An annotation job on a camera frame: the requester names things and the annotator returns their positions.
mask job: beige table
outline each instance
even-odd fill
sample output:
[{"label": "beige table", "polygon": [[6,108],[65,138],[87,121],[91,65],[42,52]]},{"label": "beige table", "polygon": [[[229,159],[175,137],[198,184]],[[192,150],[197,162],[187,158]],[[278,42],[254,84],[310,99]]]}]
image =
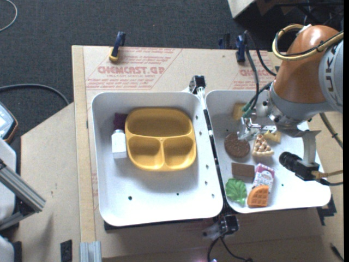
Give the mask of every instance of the beige table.
[{"label": "beige table", "polygon": [[[108,48],[92,49],[105,52]],[[231,50],[179,50],[176,60],[166,70],[170,90],[183,89],[194,74],[207,76],[209,89],[234,88],[232,84],[238,84],[239,77],[249,69],[247,64],[236,66]],[[94,195],[94,160],[86,123],[86,65],[83,47],[74,46],[74,104],[22,137],[22,176],[47,200],[42,213],[25,219],[9,234],[11,240],[22,241],[23,261],[60,261],[59,244],[70,239],[73,261],[79,260],[80,242],[93,241],[101,242],[104,261],[206,261],[210,242],[202,239],[201,230],[211,220],[126,228],[112,233],[104,230],[95,206],[98,199]],[[157,88],[163,88],[161,79],[152,90]],[[330,113],[329,118],[342,136],[342,115]],[[325,171],[342,168],[342,150],[318,116],[310,127],[322,130],[317,136],[317,148]],[[331,181],[341,178],[334,176]],[[229,247],[236,255],[258,262],[336,261],[329,244],[344,253],[343,187],[332,187],[331,191],[337,213],[324,219],[325,226],[320,224],[316,209],[238,215],[240,231],[226,238]],[[213,249],[212,257],[219,262],[231,261],[221,244]]]}]

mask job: black floor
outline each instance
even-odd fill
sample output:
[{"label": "black floor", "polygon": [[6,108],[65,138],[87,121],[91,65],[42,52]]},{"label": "black floor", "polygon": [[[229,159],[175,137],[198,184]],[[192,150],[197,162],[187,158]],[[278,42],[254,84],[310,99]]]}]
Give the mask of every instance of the black floor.
[{"label": "black floor", "polygon": [[[270,51],[277,30],[306,19],[298,9],[283,16],[277,7],[261,16],[252,4],[234,20],[227,0],[11,1],[18,8],[18,17],[12,26],[0,31],[0,88],[46,85],[62,92],[69,102],[74,100],[72,45],[111,46],[117,32],[124,31],[125,46],[218,49],[218,40],[224,34],[235,37],[248,30],[257,46]],[[328,22],[341,29],[340,10],[317,7],[312,13],[320,23]],[[0,28],[14,14],[11,4],[0,0]],[[0,89],[0,102],[17,118],[20,126],[17,135],[65,106],[58,95],[39,88]]]}]

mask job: brown round cookie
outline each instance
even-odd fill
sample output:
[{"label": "brown round cookie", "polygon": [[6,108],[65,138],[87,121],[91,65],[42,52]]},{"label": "brown round cookie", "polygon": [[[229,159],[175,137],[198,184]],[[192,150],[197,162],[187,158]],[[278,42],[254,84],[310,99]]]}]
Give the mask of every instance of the brown round cookie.
[{"label": "brown round cookie", "polygon": [[250,152],[250,143],[246,140],[239,140],[237,133],[230,133],[224,139],[226,152],[235,158],[245,157]]}]

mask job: yellow tray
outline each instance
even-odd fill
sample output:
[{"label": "yellow tray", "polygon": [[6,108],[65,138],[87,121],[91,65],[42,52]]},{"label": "yellow tray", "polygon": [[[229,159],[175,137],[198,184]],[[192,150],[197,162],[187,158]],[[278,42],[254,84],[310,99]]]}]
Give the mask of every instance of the yellow tray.
[{"label": "yellow tray", "polygon": [[178,109],[135,109],[127,116],[125,134],[129,158],[142,170],[183,170],[196,158],[191,119]]}]

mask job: green toy vegetable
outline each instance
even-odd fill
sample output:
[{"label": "green toy vegetable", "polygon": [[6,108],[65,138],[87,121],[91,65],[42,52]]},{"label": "green toy vegetable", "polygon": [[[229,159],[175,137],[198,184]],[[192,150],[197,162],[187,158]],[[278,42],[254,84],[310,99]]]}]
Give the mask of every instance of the green toy vegetable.
[{"label": "green toy vegetable", "polygon": [[231,200],[238,202],[241,205],[245,205],[247,190],[243,181],[230,178],[225,184],[225,192],[227,197]]}]

